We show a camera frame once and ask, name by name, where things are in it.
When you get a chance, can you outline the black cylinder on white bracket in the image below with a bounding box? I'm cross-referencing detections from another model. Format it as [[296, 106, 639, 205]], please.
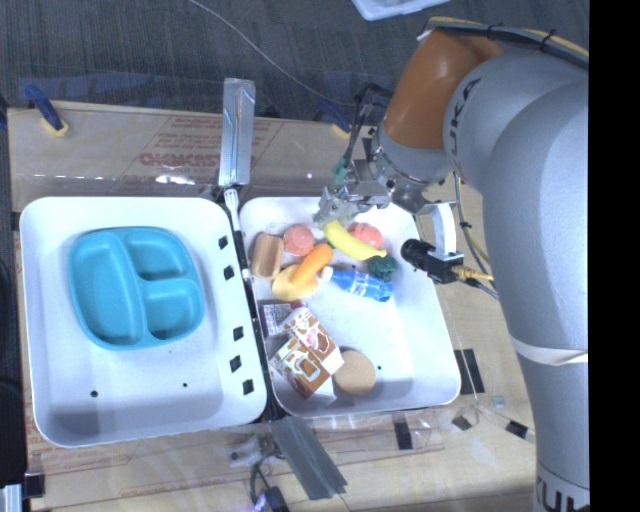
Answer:
[[399, 201, 465, 285]]

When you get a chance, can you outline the brown and white carton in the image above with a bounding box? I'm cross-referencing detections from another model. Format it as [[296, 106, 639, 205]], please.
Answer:
[[267, 337, 336, 400], [282, 306, 346, 375]]

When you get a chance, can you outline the yellow round toy food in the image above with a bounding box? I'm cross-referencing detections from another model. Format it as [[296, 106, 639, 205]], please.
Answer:
[[271, 263, 320, 303]]

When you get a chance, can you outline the brown cardboard board, red print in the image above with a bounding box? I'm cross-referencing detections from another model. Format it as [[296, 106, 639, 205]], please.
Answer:
[[7, 99, 539, 512]]

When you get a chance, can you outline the green broccoli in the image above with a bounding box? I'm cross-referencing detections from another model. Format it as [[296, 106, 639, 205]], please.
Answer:
[[367, 254, 400, 282]]

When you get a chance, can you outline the white plastic tray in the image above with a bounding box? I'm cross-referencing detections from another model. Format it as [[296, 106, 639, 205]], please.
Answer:
[[238, 195, 462, 420], [18, 195, 269, 448]]

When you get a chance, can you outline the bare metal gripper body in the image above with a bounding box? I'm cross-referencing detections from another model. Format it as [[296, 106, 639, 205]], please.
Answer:
[[343, 157, 432, 214]]

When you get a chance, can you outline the blue divided plate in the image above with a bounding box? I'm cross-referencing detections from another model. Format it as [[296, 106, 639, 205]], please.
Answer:
[[67, 226, 206, 351]]

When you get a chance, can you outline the blue plastic bottle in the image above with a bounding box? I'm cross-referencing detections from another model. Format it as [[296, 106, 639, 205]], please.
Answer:
[[319, 265, 395, 304]]

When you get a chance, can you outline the small pink print carton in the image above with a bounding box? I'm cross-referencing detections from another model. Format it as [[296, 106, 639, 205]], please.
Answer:
[[259, 301, 306, 338]]

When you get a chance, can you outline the tan bread roll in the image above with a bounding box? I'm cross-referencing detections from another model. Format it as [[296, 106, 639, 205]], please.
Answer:
[[250, 232, 285, 280]]

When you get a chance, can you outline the black block with thin wires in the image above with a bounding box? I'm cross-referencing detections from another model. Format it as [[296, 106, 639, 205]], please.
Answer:
[[263, 486, 290, 512]]

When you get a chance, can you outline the round tan biscuit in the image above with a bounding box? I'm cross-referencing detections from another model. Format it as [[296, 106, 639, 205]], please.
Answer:
[[331, 349, 377, 397]]

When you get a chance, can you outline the orange carrot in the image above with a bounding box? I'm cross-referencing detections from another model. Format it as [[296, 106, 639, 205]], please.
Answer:
[[290, 242, 335, 287]]

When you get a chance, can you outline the yellow banana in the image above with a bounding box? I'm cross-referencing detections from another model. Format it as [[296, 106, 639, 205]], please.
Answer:
[[322, 218, 388, 262]]

